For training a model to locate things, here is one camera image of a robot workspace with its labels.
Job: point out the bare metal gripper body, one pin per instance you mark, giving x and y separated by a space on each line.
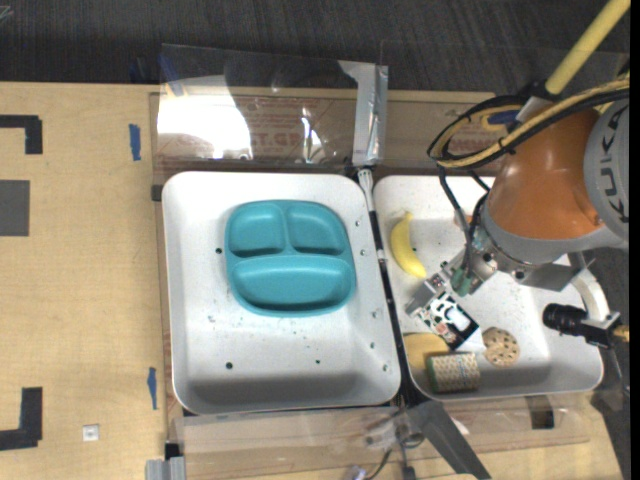
481 264

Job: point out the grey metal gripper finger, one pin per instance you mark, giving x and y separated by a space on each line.
421 299

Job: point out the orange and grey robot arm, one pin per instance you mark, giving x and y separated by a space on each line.
545 178

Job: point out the black and white patterned carton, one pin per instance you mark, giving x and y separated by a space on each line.
452 324

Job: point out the yellow rounded toy bread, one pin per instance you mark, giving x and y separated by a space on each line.
422 347

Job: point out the yellow banana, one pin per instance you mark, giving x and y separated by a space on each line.
402 245

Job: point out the white plastic tray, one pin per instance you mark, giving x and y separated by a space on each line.
280 358
530 328

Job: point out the green patterned small can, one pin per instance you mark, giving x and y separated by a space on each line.
454 373

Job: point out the tan chocolate chip biscuit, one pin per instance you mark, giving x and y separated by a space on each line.
501 347

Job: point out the teal divided plate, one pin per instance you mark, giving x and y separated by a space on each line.
290 278

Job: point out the small white square tag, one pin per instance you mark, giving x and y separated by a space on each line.
90 432

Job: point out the black cylinder on white bracket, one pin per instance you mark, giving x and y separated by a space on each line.
565 319

